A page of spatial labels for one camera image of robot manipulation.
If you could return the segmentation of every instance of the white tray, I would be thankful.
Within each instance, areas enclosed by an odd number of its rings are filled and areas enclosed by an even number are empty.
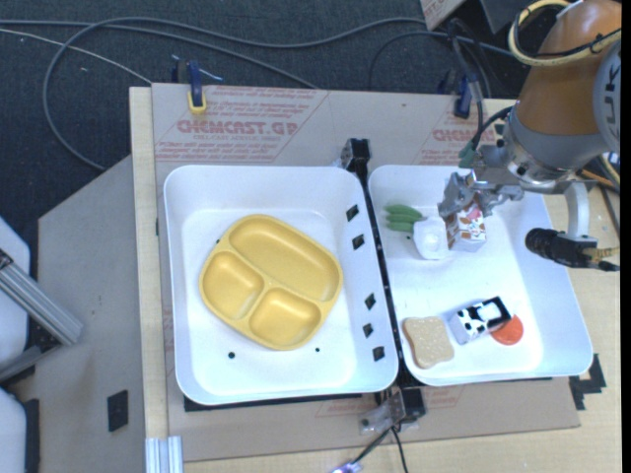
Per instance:
[[[459,345],[455,355],[429,369],[414,361],[401,334],[410,372],[428,385],[574,375],[586,371],[592,344],[567,269],[525,246],[533,228],[551,228],[541,195],[496,207],[485,218],[487,241],[476,252],[451,250],[445,259],[421,259],[413,240],[386,227],[384,207],[405,204],[438,217],[437,204],[453,171],[426,166],[385,166],[370,176],[399,329],[407,317],[438,315],[447,321],[457,309],[499,296],[522,320],[525,333],[513,346],[490,336]]]
[[[186,396],[220,405],[377,392],[392,384],[398,356],[364,193],[354,175],[333,167],[191,165],[167,177],[164,201],[175,374]],[[358,214],[349,221],[353,207]],[[199,272],[216,240],[251,214],[290,224],[330,250],[342,267],[337,302],[299,349],[275,351],[253,342],[214,315],[200,296]],[[354,248],[359,236],[363,244]]]

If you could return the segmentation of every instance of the black hole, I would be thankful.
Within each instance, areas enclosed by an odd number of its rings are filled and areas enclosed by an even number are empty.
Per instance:
[[[359,207],[357,205],[353,205],[350,209],[346,211],[346,220],[350,221],[357,214],[359,214]]]
[[[375,361],[378,361],[379,359],[385,356],[386,356],[386,350],[384,349],[384,347],[375,347],[373,349],[373,358],[375,359]]]
[[[376,302],[377,300],[375,300],[375,295],[370,295],[364,300],[364,303],[366,304],[366,308],[368,310],[372,309],[373,306],[375,306]]]
[[[363,235],[359,235],[359,236],[355,236],[353,238],[353,248],[355,250],[357,250],[359,247],[361,247],[364,244],[364,236]]]

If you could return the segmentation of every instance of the toy bread slice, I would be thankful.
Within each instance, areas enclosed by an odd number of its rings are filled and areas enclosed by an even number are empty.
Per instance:
[[[454,357],[454,347],[440,317],[407,318],[403,321],[416,364],[423,369]]]

